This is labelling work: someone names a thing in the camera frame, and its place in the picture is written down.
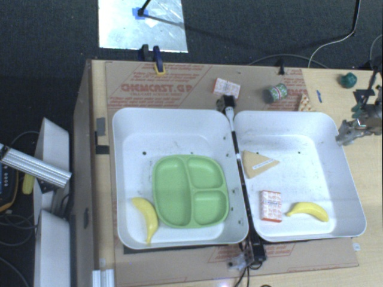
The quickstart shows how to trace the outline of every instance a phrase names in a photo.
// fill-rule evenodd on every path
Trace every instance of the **can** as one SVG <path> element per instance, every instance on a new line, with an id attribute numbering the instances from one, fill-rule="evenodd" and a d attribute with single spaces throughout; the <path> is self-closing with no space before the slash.
<path id="1" fill-rule="evenodd" d="M 263 90 L 263 100 L 266 103 L 273 103 L 287 97 L 287 87 L 283 83 Z"/>

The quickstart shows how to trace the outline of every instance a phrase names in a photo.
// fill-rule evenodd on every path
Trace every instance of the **green divided plate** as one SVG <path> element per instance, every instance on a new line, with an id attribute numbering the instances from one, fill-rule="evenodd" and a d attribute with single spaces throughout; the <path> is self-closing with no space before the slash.
<path id="1" fill-rule="evenodd" d="M 209 227 L 226 219 L 227 186 L 221 166 L 199 155 L 171 155 L 153 168 L 154 206 L 174 228 Z"/>

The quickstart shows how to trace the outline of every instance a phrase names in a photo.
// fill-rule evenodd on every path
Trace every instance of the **toy banana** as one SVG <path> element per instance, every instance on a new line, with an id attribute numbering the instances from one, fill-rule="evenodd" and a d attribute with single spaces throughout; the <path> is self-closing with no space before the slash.
<path id="1" fill-rule="evenodd" d="M 299 202 L 296 203 L 291 211 L 286 213 L 286 216 L 294 215 L 295 213 L 308 213 L 315 216 L 321 221 L 327 222 L 329 220 L 329 215 L 327 212 L 319 205 L 313 202 Z"/>
<path id="2" fill-rule="evenodd" d="M 157 213 L 153 205 L 144 198 L 133 198 L 132 203 L 144 215 L 146 221 L 147 238 L 146 243 L 150 243 L 153 234 L 158 229 Z"/>

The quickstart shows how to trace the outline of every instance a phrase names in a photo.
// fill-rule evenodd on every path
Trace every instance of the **white tray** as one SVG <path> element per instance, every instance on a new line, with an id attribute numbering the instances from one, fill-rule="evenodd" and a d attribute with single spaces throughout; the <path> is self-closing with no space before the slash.
<path id="1" fill-rule="evenodd" d="M 113 118 L 117 186 L 117 229 L 132 249 L 222 245 L 241 242 L 248 221 L 227 118 L 213 110 L 124 108 Z M 206 228 L 171 228 L 160 222 L 151 245 L 144 217 L 130 199 L 153 203 L 151 174 L 160 158 L 175 154 L 204 155 L 223 169 L 229 192 L 229 214 L 224 222 Z"/>
<path id="2" fill-rule="evenodd" d="M 242 111 L 235 117 L 240 150 L 259 152 L 280 163 L 256 176 L 245 178 L 258 234 L 270 242 L 359 236 L 366 218 L 352 180 L 333 120 L 319 112 Z M 282 196 L 282 222 L 262 221 L 260 192 Z M 321 205 L 328 222 L 311 215 L 287 217 L 300 201 Z"/>

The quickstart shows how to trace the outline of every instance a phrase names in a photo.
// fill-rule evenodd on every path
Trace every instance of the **black floor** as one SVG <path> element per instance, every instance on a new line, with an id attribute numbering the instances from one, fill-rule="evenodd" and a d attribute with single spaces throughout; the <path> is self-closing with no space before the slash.
<path id="1" fill-rule="evenodd" d="M 271 54 L 309 57 L 320 45 L 350 32 L 355 1 L 182 0 L 189 53 L 163 58 L 244 65 Z M 330 68 L 363 66 L 372 41 L 382 33 L 382 11 L 383 0 L 361 0 L 355 35 L 323 48 L 315 60 Z M 381 39 L 373 51 L 377 54 L 382 54 Z M 9 145 L 18 134 L 38 130 L 43 117 L 71 133 L 84 62 L 95 58 L 136 59 L 129 50 L 98 47 L 98 0 L 0 0 L 0 143 Z M 307 66 L 297 58 L 284 61 L 286 66 Z M 33 154 L 35 138 L 25 136 L 15 147 Z M 31 197 L 20 193 L 12 210 L 32 214 Z M 20 233 L 0 225 L 0 241 L 22 239 Z M 0 257 L 33 285 L 33 238 L 16 248 L 0 245 Z M 1 260 L 0 286 L 22 286 Z"/>

